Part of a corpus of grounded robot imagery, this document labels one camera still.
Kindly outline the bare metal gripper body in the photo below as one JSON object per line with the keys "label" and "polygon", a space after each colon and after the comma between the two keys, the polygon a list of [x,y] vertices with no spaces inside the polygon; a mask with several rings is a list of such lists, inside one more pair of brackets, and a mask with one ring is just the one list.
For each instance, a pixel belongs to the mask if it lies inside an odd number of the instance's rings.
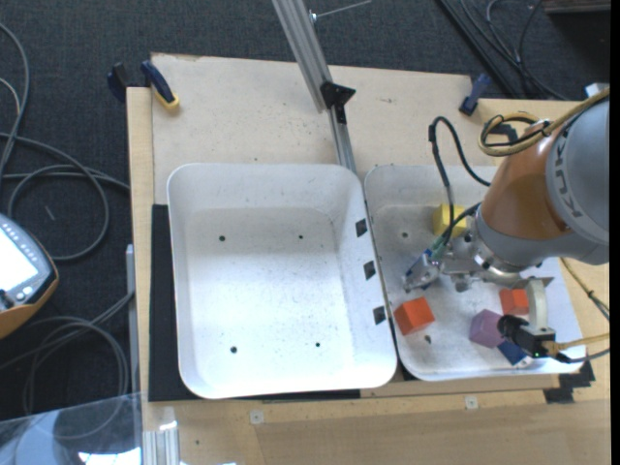
{"label": "bare metal gripper body", "polygon": [[472,232],[452,238],[441,258],[440,270],[452,284],[459,273],[476,273],[476,282],[511,287],[522,279],[521,269],[496,257]]}

